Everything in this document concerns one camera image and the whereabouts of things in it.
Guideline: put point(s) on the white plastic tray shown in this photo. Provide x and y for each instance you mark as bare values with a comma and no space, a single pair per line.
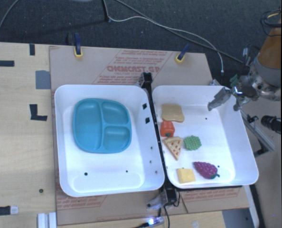
217,136
107,170

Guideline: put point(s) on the pizza slice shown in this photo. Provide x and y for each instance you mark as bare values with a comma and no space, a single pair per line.
174,146

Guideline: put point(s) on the tan toast slice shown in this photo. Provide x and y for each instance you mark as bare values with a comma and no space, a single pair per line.
172,113

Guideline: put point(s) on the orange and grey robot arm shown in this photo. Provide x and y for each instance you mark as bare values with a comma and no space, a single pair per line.
271,49

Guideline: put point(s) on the thin black rod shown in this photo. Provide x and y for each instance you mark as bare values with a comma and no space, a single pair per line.
159,136

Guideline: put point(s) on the orange bell pepper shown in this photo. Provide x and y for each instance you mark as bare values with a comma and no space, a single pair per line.
167,128

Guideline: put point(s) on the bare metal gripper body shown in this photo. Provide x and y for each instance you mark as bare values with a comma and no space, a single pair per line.
262,89

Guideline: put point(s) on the blue divided plate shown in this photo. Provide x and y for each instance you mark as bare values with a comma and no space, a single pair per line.
100,125

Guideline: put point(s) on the black cylinder on white bracket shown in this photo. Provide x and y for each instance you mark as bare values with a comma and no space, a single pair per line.
271,123

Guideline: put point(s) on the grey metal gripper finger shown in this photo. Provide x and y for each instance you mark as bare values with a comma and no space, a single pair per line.
238,104
219,99

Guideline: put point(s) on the yellow cheese cube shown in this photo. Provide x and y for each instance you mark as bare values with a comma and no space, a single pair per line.
186,175

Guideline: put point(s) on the brown cardboard board red print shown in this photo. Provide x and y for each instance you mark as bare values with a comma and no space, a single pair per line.
131,60

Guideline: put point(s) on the purple grapes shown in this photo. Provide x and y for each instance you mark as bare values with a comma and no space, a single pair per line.
205,170

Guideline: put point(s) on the green grapes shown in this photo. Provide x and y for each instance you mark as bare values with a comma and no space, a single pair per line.
192,143

